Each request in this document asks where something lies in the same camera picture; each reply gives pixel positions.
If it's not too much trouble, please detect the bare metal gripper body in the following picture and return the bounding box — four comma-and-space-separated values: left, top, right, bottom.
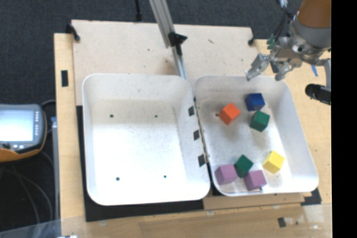
268, 35, 332, 66

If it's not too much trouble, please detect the blue cube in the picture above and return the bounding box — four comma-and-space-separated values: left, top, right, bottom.
244, 92, 266, 113

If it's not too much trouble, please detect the green cube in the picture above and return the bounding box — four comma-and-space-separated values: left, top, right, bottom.
249, 110, 271, 133
233, 154, 255, 178

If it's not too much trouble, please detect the orange cube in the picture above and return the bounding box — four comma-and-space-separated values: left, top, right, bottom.
218, 102, 242, 125

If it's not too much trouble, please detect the white plastic tray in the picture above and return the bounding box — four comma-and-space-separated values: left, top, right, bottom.
81, 72, 211, 207
192, 75, 320, 197

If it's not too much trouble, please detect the yellow cube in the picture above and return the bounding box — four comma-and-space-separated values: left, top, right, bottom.
262, 150, 286, 174

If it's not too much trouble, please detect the purple cube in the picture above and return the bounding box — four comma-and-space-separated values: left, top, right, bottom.
214, 163, 239, 186
243, 169, 268, 192

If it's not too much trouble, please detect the pale wood board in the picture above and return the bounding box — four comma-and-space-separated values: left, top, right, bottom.
70, 19, 313, 211

